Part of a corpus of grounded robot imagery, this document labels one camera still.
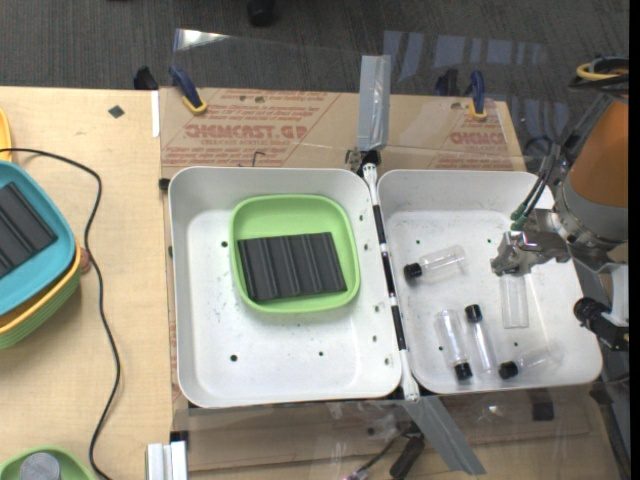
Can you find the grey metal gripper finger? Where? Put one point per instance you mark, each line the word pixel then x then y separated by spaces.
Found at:
pixel 529 263
pixel 505 260

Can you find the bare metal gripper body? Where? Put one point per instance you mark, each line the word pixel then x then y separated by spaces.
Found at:
pixel 547 240

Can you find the clear plastic bottle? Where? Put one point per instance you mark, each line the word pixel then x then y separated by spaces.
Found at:
pixel 535 360
pixel 515 303
pixel 440 262
pixel 481 340
pixel 452 340

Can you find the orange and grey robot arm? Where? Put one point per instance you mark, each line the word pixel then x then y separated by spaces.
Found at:
pixel 600 168

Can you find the white plastic tray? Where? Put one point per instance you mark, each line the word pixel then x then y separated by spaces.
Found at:
pixel 450 203
pixel 280 358

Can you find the thin black and white rod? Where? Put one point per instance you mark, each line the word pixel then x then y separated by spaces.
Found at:
pixel 382 238

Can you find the black ribbed rack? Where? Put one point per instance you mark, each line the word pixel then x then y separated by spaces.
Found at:
pixel 20 228
pixel 292 267

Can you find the green divided plate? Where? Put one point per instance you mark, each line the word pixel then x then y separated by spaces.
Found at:
pixel 290 215
pixel 75 465
pixel 50 328

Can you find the brown cardboard board red print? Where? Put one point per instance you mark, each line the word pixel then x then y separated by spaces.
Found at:
pixel 280 128

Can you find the black chair caster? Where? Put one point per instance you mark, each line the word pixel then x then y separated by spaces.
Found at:
pixel 261 12

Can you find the yellow divided plate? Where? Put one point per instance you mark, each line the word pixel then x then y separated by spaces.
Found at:
pixel 4 133
pixel 60 302

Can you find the blue divided plate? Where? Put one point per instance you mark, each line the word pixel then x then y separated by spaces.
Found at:
pixel 50 268

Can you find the grey metal cylinder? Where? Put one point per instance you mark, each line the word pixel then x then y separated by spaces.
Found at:
pixel 40 468

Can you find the black cylinder on white bracket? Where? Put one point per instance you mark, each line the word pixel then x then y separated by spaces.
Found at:
pixel 605 323

